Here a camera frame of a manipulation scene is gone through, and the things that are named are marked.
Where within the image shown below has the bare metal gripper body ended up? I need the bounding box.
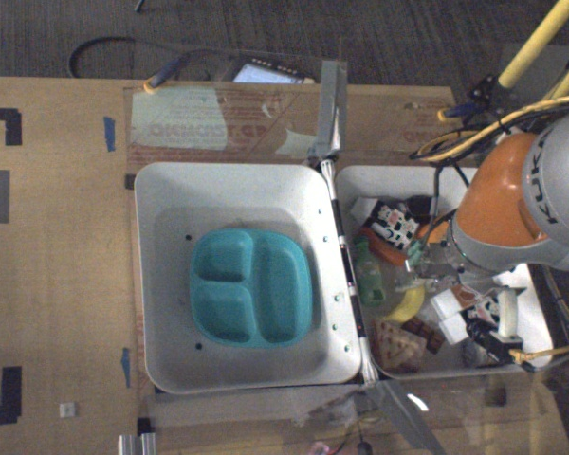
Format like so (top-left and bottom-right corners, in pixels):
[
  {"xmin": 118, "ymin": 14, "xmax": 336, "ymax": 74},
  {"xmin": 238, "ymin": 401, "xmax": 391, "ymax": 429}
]
[{"xmin": 404, "ymin": 243, "xmax": 465, "ymax": 285}]

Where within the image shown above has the orange bread roll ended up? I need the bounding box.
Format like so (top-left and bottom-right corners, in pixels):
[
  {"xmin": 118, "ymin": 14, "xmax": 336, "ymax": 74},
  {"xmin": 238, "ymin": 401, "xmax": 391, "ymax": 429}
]
[{"xmin": 415, "ymin": 219, "xmax": 452, "ymax": 246}]

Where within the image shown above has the yellow banana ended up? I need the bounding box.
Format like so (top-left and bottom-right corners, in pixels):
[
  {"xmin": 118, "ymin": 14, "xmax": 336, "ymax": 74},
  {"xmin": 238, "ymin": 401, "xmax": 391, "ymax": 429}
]
[{"xmin": 383, "ymin": 283, "xmax": 427, "ymax": 324}]

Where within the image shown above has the orange carrot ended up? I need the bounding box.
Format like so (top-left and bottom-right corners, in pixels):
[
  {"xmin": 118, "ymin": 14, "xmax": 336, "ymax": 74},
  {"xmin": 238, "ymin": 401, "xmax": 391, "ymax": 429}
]
[{"xmin": 359, "ymin": 227, "xmax": 409, "ymax": 267}]

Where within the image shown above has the black and white patterned carton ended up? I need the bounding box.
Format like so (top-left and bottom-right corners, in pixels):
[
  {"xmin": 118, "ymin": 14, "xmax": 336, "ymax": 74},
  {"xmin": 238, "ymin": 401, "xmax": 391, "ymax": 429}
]
[{"xmin": 362, "ymin": 199, "xmax": 421, "ymax": 252}]

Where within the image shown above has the dark round can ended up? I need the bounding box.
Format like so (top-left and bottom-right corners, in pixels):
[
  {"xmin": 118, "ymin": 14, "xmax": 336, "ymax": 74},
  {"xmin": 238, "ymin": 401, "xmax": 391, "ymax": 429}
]
[{"xmin": 404, "ymin": 194, "xmax": 433, "ymax": 223}]

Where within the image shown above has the brown chocolate biscuit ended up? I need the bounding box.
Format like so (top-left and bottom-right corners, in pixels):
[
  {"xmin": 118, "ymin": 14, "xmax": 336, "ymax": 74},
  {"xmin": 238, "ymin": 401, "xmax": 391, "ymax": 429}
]
[{"xmin": 401, "ymin": 316, "xmax": 447, "ymax": 355}]

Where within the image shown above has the green plastic bottle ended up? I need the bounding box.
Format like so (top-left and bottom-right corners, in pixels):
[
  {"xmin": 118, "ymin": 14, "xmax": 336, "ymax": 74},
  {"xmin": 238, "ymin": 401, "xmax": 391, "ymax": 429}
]
[{"xmin": 352, "ymin": 236, "xmax": 387, "ymax": 309}]

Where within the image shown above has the white plastic tray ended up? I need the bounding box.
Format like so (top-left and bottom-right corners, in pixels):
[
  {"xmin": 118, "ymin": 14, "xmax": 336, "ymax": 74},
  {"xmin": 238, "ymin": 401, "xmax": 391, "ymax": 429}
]
[
  {"xmin": 133, "ymin": 161, "xmax": 364, "ymax": 395},
  {"xmin": 334, "ymin": 164, "xmax": 557, "ymax": 381}
]

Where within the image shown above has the pizza slice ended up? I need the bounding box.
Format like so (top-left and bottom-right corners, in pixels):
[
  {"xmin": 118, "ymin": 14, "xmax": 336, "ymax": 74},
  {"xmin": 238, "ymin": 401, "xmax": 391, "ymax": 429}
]
[{"xmin": 370, "ymin": 318, "xmax": 429, "ymax": 374}]

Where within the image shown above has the white packet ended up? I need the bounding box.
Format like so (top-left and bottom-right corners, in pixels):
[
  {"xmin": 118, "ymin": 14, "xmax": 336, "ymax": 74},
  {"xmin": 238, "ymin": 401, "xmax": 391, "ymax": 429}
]
[{"xmin": 349, "ymin": 196, "xmax": 378, "ymax": 228}]

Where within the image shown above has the green divided plate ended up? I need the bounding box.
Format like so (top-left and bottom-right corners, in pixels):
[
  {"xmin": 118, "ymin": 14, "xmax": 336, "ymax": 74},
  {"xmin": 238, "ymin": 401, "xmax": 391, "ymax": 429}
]
[{"xmin": 189, "ymin": 227, "xmax": 314, "ymax": 350}]

